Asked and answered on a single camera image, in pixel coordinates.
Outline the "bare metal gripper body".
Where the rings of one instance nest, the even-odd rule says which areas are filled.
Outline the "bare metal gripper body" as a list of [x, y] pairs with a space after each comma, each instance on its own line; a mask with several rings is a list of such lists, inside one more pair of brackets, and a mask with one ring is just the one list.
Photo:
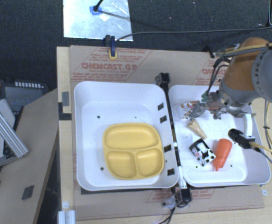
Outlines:
[[225, 108], [227, 113], [233, 117], [242, 117], [246, 114], [242, 109], [244, 104], [232, 100], [224, 92], [211, 92], [206, 99], [206, 105], [211, 114], [221, 108]]

